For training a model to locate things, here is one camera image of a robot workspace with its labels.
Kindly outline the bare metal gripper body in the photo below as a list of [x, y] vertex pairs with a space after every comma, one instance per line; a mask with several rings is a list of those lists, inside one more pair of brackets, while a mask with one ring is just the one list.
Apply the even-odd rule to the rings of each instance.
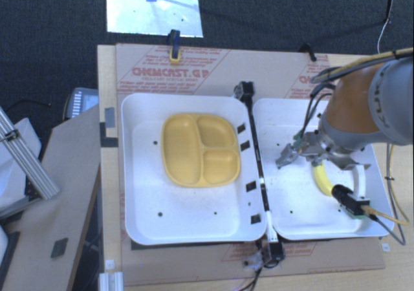
[[353, 151], [335, 144], [324, 131], [297, 134], [296, 151], [314, 167], [321, 165], [324, 160], [330, 161], [339, 169], [352, 169], [355, 166], [363, 166], [367, 169], [371, 166], [353, 160], [351, 157]]

